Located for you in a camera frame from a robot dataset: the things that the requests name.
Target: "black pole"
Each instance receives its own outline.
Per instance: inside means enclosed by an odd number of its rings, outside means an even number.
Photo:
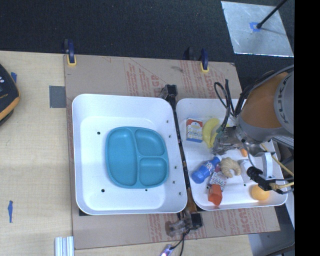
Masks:
[[[282,0],[281,3],[279,3],[272,12],[269,13],[269,15],[267,17],[264,18],[263,21],[261,21],[260,23],[258,23],[256,25],[257,29],[260,29],[262,27],[262,25],[286,2],[287,0]]]

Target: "blue cylinder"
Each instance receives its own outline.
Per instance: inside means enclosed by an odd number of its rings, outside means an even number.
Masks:
[[[222,160],[220,155],[216,155],[211,161],[207,161],[203,163],[196,171],[194,171],[191,175],[191,178],[195,183],[202,183],[205,179],[210,176],[218,163]]]

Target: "white tray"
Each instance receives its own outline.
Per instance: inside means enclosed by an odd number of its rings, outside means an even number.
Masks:
[[[177,213],[187,190],[170,104],[161,98],[81,94],[72,102],[76,202],[89,215]],[[152,129],[164,139],[167,180],[156,187],[123,188],[108,176],[105,143],[117,127]]]
[[[233,105],[236,106],[238,100],[232,100]],[[189,172],[190,186],[192,196],[195,203],[203,210],[226,210],[226,209],[239,209],[251,207],[264,207],[264,206],[278,206],[286,202],[287,194],[278,194],[274,191],[270,192],[270,197],[267,200],[258,201],[250,196],[250,189],[256,185],[254,181],[248,177],[246,173],[239,176],[233,175],[232,178],[227,180],[227,183],[222,192],[222,201],[219,206],[214,205],[208,201],[208,188],[207,184],[209,177],[201,184],[195,183],[191,178],[191,173],[195,171],[201,163],[212,160],[214,155],[211,153],[204,141],[201,143],[186,140],[186,122],[188,118],[202,120],[205,123],[210,118],[218,118],[220,124],[225,118],[226,109],[219,99],[199,99],[199,98],[184,98],[181,99],[176,106],[176,113],[178,117],[179,129],[182,139],[183,151]],[[269,151],[275,150],[272,142],[265,143]],[[245,159],[239,150],[228,150],[227,154],[222,155],[223,158],[230,157],[238,161]],[[256,167],[260,167],[258,162],[254,163]],[[283,174],[280,166],[273,161],[273,175],[278,179],[283,179]]]

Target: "cardboard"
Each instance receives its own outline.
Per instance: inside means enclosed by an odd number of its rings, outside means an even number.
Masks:
[[[86,215],[75,196],[72,101],[84,93],[158,97],[166,85],[176,85],[177,100],[216,98],[214,83],[228,79],[233,99],[241,86],[232,63],[209,62],[209,72],[200,61],[77,55],[77,65],[69,66],[64,56],[66,112],[69,146],[71,209],[76,250],[122,245],[177,241],[166,234],[166,222],[176,222],[176,214]],[[201,212],[203,227],[186,239],[213,238],[279,231],[274,207]]]

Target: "dark background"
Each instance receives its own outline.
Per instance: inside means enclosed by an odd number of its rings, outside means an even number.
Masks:
[[[228,0],[277,6],[281,0]],[[278,10],[295,52],[295,0]],[[235,54],[220,0],[0,0],[0,51],[182,59],[192,47],[208,60],[235,63],[242,88],[293,57]]]

